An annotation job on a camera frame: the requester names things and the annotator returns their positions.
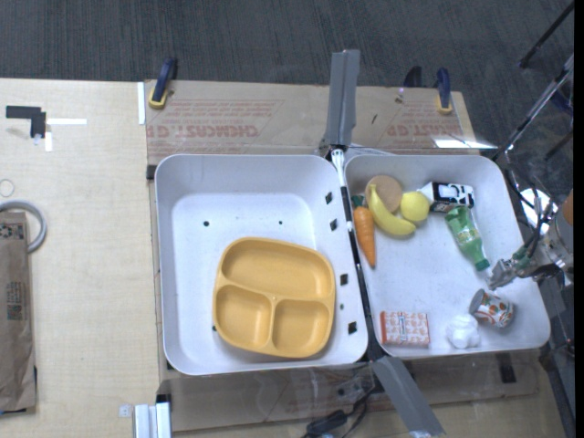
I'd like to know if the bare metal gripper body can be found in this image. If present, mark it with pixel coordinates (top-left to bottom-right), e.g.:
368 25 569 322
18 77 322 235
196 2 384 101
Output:
514 237 575 287

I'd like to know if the white can orange print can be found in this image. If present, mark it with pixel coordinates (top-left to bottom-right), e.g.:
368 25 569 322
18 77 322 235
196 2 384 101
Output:
468 288 516 329

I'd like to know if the green plastic bottle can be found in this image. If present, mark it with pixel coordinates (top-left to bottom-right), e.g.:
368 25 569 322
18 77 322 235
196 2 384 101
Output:
443 205 494 276

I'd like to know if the white lumpy toy food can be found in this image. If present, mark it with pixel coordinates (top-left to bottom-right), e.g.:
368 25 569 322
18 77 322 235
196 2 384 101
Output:
445 313 482 349

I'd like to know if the white plastic tray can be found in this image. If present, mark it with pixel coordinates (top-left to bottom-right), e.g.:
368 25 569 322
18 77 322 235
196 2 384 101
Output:
153 152 370 377
342 152 552 360

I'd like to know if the black and white carton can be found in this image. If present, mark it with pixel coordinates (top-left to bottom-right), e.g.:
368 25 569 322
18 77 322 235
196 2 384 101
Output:
417 181 476 214

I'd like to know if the orange and white packet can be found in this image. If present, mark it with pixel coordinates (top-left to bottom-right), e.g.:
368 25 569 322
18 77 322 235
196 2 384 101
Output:
379 310 432 349

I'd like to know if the yellow lemon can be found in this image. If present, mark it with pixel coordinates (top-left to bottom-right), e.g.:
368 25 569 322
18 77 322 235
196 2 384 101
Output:
400 191 432 223

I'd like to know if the yellow banana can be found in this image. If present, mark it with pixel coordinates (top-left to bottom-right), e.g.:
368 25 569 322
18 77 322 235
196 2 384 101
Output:
367 182 417 237

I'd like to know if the orange carrot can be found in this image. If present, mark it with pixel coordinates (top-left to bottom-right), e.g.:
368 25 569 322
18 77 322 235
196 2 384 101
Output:
349 193 378 269

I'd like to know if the yellow divided plate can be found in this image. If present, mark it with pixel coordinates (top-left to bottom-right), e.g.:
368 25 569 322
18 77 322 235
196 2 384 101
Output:
212 236 338 360

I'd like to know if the brown cardboard board red print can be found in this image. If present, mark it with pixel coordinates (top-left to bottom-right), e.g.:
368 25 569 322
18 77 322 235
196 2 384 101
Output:
144 78 542 433

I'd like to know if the brown paper bag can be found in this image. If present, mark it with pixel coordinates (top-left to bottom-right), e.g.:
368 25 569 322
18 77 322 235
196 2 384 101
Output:
0 211 37 413

